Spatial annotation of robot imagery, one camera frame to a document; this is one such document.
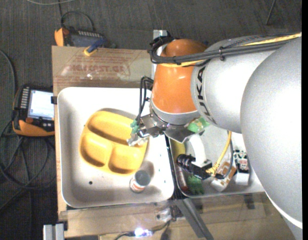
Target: electronic component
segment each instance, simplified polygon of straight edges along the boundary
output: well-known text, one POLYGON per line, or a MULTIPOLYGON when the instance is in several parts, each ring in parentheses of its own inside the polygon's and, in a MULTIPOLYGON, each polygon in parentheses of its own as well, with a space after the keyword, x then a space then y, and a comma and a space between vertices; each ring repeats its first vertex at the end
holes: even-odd
POLYGON ((238 185, 247 186, 250 174, 247 154, 242 150, 236 149, 233 155, 237 170, 237 173, 234 175, 233 180, 238 185))
POLYGON ((23 85, 14 101, 12 119, 15 133, 30 137, 54 135, 52 96, 51 89, 23 85))
POLYGON ((228 161, 225 161, 217 170, 218 175, 225 176, 225 178, 214 178, 211 182, 211 186, 219 192, 222 192, 227 185, 229 184, 230 180, 232 179, 233 175, 236 172, 236 167, 234 165, 230 165, 228 161))
POLYGON ((72 47, 89 47, 99 40, 106 39, 103 35, 96 31, 74 29, 73 27, 62 27, 55 31, 55 40, 58 46, 72 46, 72 47))
POLYGON ((177 164, 185 171, 193 174, 194 176, 202 180, 210 177, 210 174, 208 174, 206 170, 212 167, 212 162, 210 160, 207 160, 205 166, 200 167, 193 163, 195 161, 195 157, 187 154, 181 154, 177 158, 177 164))

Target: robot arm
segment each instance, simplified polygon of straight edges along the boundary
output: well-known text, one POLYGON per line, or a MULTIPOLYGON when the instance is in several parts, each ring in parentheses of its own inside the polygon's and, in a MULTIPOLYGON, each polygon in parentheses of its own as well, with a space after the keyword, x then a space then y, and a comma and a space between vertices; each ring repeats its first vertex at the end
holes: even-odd
POLYGON ((242 134, 268 197, 302 239, 301 34, 236 38, 208 49, 168 36, 150 55, 158 64, 150 114, 140 112, 129 144, 159 134, 184 142, 199 118, 242 134))

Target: white sink basin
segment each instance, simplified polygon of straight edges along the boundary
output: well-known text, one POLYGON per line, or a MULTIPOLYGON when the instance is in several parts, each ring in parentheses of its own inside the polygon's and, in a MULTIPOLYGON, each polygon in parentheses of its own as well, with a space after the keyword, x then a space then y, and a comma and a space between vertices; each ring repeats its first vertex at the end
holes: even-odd
MULTIPOLYGON (((149 168, 152 178, 141 193, 130 190, 132 175, 101 171, 79 155, 78 145, 84 124, 94 112, 107 110, 134 119, 138 106, 137 88, 69 87, 59 93, 61 186, 63 198, 69 206, 89 208, 161 202, 172 196, 174 184, 163 135, 149 140, 141 167, 149 168)), ((145 107, 143 115, 148 112, 148 107, 145 107)))

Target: handheld device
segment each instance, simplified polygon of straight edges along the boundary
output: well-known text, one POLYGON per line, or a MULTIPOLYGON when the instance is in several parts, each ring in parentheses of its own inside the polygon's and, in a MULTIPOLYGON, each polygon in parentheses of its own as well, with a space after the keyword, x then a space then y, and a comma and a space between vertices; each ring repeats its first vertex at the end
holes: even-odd
POLYGON ((73 27, 62 27, 56 30, 55 40, 58 46, 72 47, 88 47, 99 40, 103 40, 103 43, 106 42, 104 36, 96 31, 76 30, 73 27))
POLYGON ((55 134, 53 92, 50 88, 23 85, 14 100, 13 129, 30 137, 55 134))

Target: yellow cable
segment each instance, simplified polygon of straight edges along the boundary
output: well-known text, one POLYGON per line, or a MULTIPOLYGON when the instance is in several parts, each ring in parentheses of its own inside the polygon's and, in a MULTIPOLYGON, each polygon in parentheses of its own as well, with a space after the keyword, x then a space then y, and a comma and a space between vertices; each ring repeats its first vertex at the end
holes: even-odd
MULTIPOLYGON (((287 35, 287 36, 280 36, 280 37, 275 37, 275 38, 271 38, 271 39, 267 39, 267 40, 263 40, 260 42, 254 42, 254 43, 246 43, 243 44, 242 46, 251 46, 254 44, 266 44, 266 43, 273 43, 273 42, 279 42, 279 41, 286 41, 286 40, 290 40, 290 39, 294 39, 294 38, 298 38, 301 37, 302 33, 296 33, 296 34, 291 34, 291 35, 287 35)), ((186 66, 190 66, 198 63, 198 62, 203 62, 204 59, 201 60, 196 60, 196 61, 187 61, 187 62, 183 62, 180 65, 175 64, 175 63, 161 63, 160 65, 167 67, 167 68, 178 68, 178 67, 186 67, 186 66)))
POLYGON ((222 154, 220 154, 220 156, 219 156, 217 162, 214 164, 214 166, 212 168, 209 168, 208 170, 206 170, 206 172, 208 174, 211 174, 212 176, 215 176, 216 171, 217 171, 217 169, 218 169, 218 167, 220 165, 220 162, 223 160, 223 158, 224 158, 224 156, 226 154, 226 151, 227 151, 227 149, 229 147, 231 138, 232 138, 232 132, 228 131, 227 141, 226 141, 225 147, 223 149, 223 152, 222 152, 222 154))

